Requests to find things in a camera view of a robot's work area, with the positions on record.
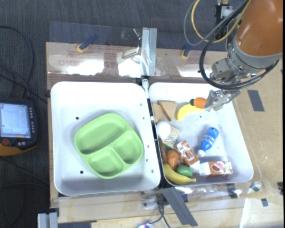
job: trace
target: white tray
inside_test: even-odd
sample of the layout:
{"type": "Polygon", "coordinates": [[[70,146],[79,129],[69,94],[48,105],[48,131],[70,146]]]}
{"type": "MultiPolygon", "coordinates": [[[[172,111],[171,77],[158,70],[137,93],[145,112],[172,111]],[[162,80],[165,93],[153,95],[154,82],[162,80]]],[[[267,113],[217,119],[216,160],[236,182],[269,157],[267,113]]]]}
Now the white tray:
{"type": "MultiPolygon", "coordinates": [[[[190,99],[196,97],[207,98],[209,90],[214,89],[208,84],[186,83],[154,83],[149,88],[150,100],[156,103],[158,100],[171,100],[178,103],[178,108],[188,104],[190,99]]],[[[200,141],[209,127],[219,130],[219,135],[211,149],[206,151],[205,157],[200,162],[230,161],[233,174],[223,177],[201,177],[196,175],[197,182],[186,186],[204,184],[221,184],[247,182],[253,176],[253,166],[247,151],[247,147],[233,108],[233,104],[225,104],[218,111],[196,112],[187,115],[182,121],[175,118],[170,125],[179,129],[177,142],[186,140],[189,146],[197,153],[200,141]]]]}
{"type": "Polygon", "coordinates": [[[161,174],[144,90],[131,83],[59,82],[51,90],[54,184],[68,196],[151,190],[161,174]],[[89,121],[116,113],[144,145],[138,163],[113,179],[96,176],[75,149],[76,132],[89,121]]]}

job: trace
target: toy banana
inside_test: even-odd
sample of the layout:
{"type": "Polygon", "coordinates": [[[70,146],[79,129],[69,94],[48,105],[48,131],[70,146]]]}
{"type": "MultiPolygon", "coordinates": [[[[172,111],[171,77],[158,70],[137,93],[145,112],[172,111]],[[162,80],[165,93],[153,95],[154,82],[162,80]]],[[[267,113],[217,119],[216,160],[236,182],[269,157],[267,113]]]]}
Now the toy banana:
{"type": "Polygon", "coordinates": [[[177,114],[176,114],[176,119],[178,121],[181,121],[182,119],[185,118],[185,116],[189,113],[193,113],[193,112],[204,112],[205,110],[204,109],[200,109],[200,108],[197,108],[196,106],[193,106],[191,104],[186,104],[184,106],[182,106],[177,114]]]}
{"type": "Polygon", "coordinates": [[[163,172],[169,181],[172,181],[173,183],[178,185],[185,185],[190,182],[196,182],[196,178],[192,179],[184,175],[178,174],[167,163],[163,164],[163,172]]]}

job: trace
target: bread slice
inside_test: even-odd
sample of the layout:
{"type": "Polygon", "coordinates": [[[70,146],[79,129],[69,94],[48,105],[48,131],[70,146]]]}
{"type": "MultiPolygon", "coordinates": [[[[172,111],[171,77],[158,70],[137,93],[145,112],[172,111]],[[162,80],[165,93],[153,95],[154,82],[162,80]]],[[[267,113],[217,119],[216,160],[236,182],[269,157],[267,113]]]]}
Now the bread slice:
{"type": "Polygon", "coordinates": [[[155,123],[158,123],[164,120],[162,107],[160,105],[156,103],[152,103],[152,110],[153,110],[153,116],[154,116],[155,123]]]}
{"type": "Polygon", "coordinates": [[[158,101],[159,104],[169,121],[172,121],[175,115],[177,103],[174,101],[158,101]]]}

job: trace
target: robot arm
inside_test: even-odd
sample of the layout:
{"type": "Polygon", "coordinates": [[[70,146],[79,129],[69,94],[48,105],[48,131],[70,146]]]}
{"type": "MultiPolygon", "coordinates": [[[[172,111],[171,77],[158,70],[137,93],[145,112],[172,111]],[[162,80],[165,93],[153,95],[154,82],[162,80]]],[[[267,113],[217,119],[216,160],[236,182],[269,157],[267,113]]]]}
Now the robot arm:
{"type": "Polygon", "coordinates": [[[249,0],[242,14],[240,25],[227,38],[227,57],[212,65],[210,77],[203,68],[208,46],[220,31],[232,25],[236,13],[221,23],[201,54],[199,66],[203,78],[219,89],[210,91],[205,105],[208,111],[221,109],[240,94],[240,89],[260,80],[283,57],[283,0],[249,0]]]}

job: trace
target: blue clamp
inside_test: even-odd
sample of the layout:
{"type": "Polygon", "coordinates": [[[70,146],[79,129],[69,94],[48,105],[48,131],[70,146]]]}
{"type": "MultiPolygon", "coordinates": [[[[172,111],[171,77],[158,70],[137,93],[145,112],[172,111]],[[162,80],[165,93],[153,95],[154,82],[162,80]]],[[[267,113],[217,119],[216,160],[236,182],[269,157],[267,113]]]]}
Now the blue clamp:
{"type": "Polygon", "coordinates": [[[77,46],[77,51],[80,53],[85,52],[89,48],[89,45],[93,44],[94,41],[96,41],[97,39],[98,39],[98,36],[96,34],[90,36],[83,43],[81,43],[80,45],[77,46]]]}
{"type": "Polygon", "coordinates": [[[192,46],[187,44],[187,43],[182,47],[182,52],[181,52],[181,58],[182,59],[185,59],[185,60],[188,59],[191,47],[192,46]]]}

